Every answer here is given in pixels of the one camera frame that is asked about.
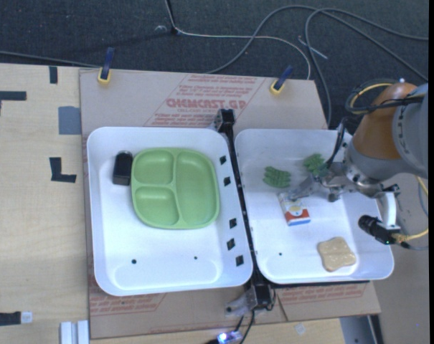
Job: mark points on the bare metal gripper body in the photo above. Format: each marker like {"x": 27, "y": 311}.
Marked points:
{"x": 340, "y": 183}

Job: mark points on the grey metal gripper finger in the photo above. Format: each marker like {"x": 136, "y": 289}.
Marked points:
{"x": 298, "y": 193}
{"x": 312, "y": 182}

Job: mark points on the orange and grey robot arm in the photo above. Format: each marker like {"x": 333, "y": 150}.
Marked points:
{"x": 389, "y": 134}

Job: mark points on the green pea pods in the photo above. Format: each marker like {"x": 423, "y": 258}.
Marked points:
{"x": 312, "y": 163}
{"x": 277, "y": 176}

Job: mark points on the red white blue carton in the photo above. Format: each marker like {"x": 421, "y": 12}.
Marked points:
{"x": 295, "y": 211}

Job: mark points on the thin black rod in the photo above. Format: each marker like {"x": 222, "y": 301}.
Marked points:
{"x": 243, "y": 206}

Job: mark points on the white plastic tray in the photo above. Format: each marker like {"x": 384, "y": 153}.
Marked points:
{"x": 295, "y": 253}
{"x": 166, "y": 260}

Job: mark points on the beige bread slice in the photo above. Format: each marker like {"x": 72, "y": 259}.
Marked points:
{"x": 336, "y": 253}

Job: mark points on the green divided plate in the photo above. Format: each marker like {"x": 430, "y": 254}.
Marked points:
{"x": 188, "y": 177}

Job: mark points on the small black bottle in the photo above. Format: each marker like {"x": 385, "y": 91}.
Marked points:
{"x": 122, "y": 168}

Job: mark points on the brown cardboard board red print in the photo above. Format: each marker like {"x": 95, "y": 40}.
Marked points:
{"x": 137, "y": 99}

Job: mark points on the black cylinder on white bracket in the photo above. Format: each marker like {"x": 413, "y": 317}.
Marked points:
{"x": 376, "y": 228}

